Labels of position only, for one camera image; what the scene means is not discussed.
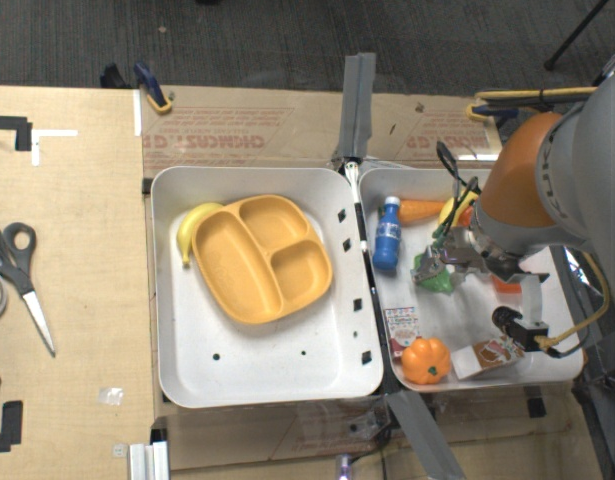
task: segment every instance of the metal bracket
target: metal bracket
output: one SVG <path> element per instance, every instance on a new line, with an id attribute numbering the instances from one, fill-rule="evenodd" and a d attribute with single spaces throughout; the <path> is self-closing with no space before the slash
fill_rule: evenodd
<path id="1" fill-rule="evenodd" d="M 367 155 L 371 138 L 371 95 L 376 76 L 376 54 L 359 53 L 345 58 L 340 136 L 334 160 Z"/>
<path id="2" fill-rule="evenodd" d="M 130 445 L 127 454 L 127 466 L 129 480 L 169 480 L 169 447 L 167 441 Z"/>

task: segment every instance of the carrot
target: carrot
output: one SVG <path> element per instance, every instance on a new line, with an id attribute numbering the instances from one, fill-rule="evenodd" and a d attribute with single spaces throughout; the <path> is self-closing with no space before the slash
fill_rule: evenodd
<path id="1" fill-rule="evenodd" d="M 401 224 L 409 224 L 418 220 L 438 215 L 445 201 L 417 201 L 401 199 L 398 209 L 398 219 Z"/>

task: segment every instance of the scissor handle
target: scissor handle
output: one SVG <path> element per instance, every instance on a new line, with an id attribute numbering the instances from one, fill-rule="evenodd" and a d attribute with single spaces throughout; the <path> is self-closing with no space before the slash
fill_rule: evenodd
<path id="1" fill-rule="evenodd" d="M 29 238 L 29 242 L 25 247 L 18 247 L 16 245 L 16 237 L 20 233 L 27 235 Z M 3 229 L 3 238 L 18 268 L 29 276 L 31 272 L 31 256 L 36 249 L 36 231 L 34 228 L 22 222 L 12 222 Z"/>
<path id="2" fill-rule="evenodd" d="M 14 227 L 9 231 L 8 236 L 10 237 L 9 241 L 12 243 L 13 239 L 20 231 L 29 233 L 26 229 L 28 226 L 20 223 L 10 224 L 7 228 L 5 228 L 5 230 L 11 226 Z M 29 233 L 29 244 L 27 247 L 24 249 L 19 249 L 16 247 L 16 244 L 13 243 L 14 246 L 10 251 L 8 240 L 5 239 L 5 235 L 0 230 L 0 275 L 14 283 L 20 295 L 24 295 L 34 290 L 34 286 L 29 277 L 29 264 L 31 263 L 31 252 L 36 246 L 36 233 L 33 229 L 31 231 L 32 232 Z M 18 258 L 21 257 L 23 265 L 27 268 L 27 271 L 24 271 L 22 268 L 19 268 L 17 264 L 14 264 L 12 261 L 12 256 L 15 261 L 18 261 Z"/>

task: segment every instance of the white tape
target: white tape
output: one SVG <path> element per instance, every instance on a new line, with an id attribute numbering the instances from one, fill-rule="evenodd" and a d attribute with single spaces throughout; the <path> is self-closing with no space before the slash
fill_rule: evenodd
<path id="1" fill-rule="evenodd" d="M 31 131 L 31 165 L 40 165 L 41 137 L 77 137 L 78 130 L 33 130 Z"/>
<path id="2" fill-rule="evenodd" d="M 458 160 L 477 160 L 478 162 L 495 162 L 498 160 L 498 153 L 496 154 L 480 154 L 474 153 L 473 155 L 458 155 Z"/>
<path id="3" fill-rule="evenodd" d="M 134 135 L 140 137 L 143 133 L 143 117 L 140 103 L 140 90 L 134 89 Z"/>
<path id="4" fill-rule="evenodd" d="M 123 401 L 123 388 L 100 388 L 98 402 L 107 405 L 120 405 Z"/>

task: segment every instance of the blue bottle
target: blue bottle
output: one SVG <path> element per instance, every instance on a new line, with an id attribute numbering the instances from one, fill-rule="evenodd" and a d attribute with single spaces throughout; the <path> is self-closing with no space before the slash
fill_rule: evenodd
<path id="1" fill-rule="evenodd" d="M 376 247 L 372 262 L 379 270 L 394 270 L 398 265 L 400 246 L 400 221 L 398 220 L 400 199 L 390 196 L 385 199 L 385 214 L 378 221 Z"/>

